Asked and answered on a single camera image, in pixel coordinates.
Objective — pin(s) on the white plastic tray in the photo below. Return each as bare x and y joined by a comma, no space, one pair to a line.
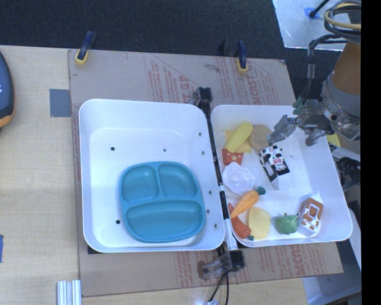
101,183
324,183

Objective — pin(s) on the black cylinder on white bracket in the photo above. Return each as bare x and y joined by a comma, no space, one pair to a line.
348,166

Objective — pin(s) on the beige round biscuit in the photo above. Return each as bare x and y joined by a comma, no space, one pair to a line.
258,137

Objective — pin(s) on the yellow lemon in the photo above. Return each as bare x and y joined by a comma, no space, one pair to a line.
259,222

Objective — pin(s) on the blue divided plate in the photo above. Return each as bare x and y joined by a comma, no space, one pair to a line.
162,214

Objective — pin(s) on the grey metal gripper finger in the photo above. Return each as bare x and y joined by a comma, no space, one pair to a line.
314,137
282,129

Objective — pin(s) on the black and white carton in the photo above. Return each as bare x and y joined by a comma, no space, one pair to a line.
274,162

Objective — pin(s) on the green pepper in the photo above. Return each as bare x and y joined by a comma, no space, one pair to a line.
286,224

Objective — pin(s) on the red-orange carrot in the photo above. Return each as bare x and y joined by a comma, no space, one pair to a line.
239,227

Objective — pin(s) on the orange carrot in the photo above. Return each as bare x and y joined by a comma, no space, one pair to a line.
246,202

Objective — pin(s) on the brown cardboard board red print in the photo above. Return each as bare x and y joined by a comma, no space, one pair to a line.
120,78

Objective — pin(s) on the thin black and white rod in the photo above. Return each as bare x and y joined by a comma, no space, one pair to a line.
223,199

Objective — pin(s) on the orange and white carton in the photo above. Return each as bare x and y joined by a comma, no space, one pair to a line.
310,216

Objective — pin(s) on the yellow corn cob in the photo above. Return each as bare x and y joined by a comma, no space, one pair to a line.
239,136

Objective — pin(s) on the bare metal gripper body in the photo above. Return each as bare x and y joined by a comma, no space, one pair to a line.
317,119

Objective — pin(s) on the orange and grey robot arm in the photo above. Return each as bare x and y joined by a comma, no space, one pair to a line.
349,65

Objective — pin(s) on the red packet with yellow star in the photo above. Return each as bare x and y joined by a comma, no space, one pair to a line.
232,158

